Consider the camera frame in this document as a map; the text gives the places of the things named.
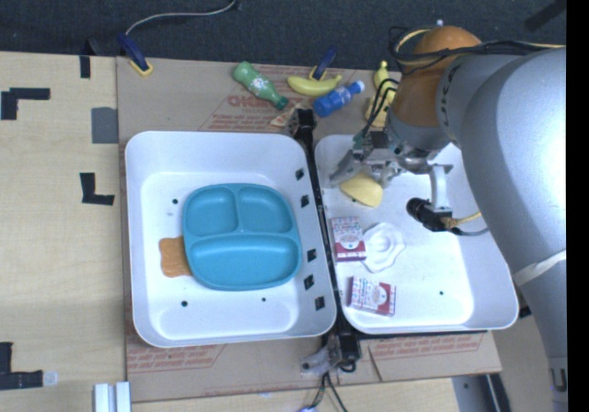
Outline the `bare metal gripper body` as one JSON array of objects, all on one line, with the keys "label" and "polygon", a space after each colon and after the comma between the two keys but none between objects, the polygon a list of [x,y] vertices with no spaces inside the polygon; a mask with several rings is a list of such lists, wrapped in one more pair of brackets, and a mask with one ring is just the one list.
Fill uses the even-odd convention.
[{"label": "bare metal gripper body", "polygon": [[450,144],[440,129],[360,131],[352,141],[352,154],[361,164],[414,175],[429,174],[434,158]]}]

